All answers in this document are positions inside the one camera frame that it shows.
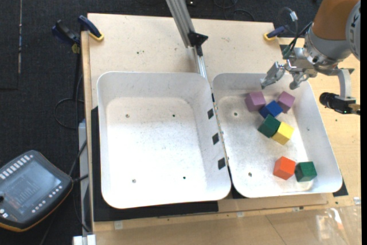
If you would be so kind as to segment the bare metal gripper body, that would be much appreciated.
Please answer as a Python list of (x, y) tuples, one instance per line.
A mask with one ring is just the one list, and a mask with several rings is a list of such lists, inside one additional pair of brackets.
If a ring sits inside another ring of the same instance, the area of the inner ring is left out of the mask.
[(338, 75), (338, 61), (333, 60), (314, 48), (287, 46), (283, 49), (285, 69), (293, 75), (316, 77), (321, 73), (327, 76)]

